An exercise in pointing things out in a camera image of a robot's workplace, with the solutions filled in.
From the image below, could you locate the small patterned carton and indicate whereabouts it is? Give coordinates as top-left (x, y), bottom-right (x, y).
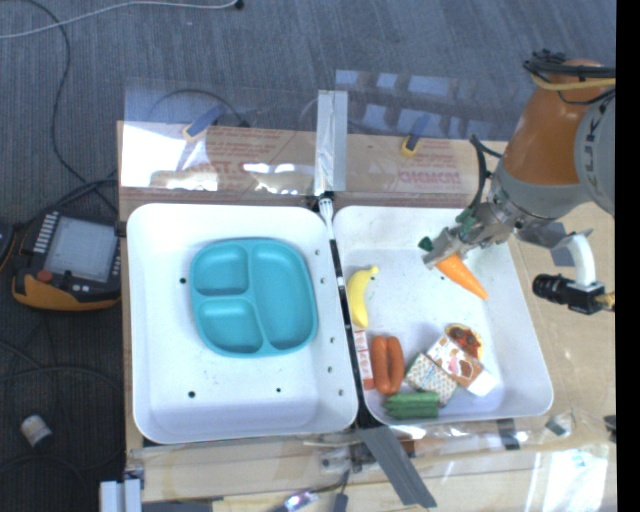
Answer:
top-left (403, 352), bottom-right (458, 407)

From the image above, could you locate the red and white packet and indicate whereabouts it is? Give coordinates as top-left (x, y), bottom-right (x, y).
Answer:
top-left (352, 328), bottom-right (376, 392)

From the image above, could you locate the yellow banana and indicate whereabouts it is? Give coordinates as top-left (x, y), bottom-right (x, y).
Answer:
top-left (345, 264), bottom-right (381, 330)

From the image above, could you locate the orange sausage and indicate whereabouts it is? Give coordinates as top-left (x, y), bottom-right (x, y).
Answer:
top-left (369, 334), bottom-right (406, 397)

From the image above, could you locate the white plastic tray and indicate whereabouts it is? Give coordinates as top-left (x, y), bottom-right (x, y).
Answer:
top-left (125, 201), bottom-right (360, 445)
top-left (331, 204), bottom-right (555, 427)

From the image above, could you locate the small grey can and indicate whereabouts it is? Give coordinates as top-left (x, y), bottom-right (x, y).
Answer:
top-left (19, 413), bottom-right (54, 448)

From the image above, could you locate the pizza slice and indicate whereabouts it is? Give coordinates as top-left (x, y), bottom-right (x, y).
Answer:
top-left (443, 322), bottom-right (485, 363)

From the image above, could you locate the brown cardboard board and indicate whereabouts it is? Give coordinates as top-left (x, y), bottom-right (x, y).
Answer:
top-left (116, 119), bottom-right (617, 503)

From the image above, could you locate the green vegetable bundle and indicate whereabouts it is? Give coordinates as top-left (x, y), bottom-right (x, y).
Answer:
top-left (383, 390), bottom-right (441, 421)

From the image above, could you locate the blue divided plate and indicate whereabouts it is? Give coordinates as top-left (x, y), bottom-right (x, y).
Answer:
top-left (188, 237), bottom-right (320, 359)

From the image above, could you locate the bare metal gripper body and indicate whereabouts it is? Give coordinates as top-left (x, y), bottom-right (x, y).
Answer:
top-left (442, 191), bottom-right (526, 250)

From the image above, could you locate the orange carrot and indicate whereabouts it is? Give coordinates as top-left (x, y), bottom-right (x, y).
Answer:
top-left (417, 235), bottom-right (490, 302)

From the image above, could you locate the white carton with food print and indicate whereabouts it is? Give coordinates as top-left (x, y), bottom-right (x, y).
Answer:
top-left (425, 334), bottom-right (499, 398)

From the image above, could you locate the black cylinder on white bracket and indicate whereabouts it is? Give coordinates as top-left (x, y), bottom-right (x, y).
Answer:
top-left (517, 228), bottom-right (608, 316)

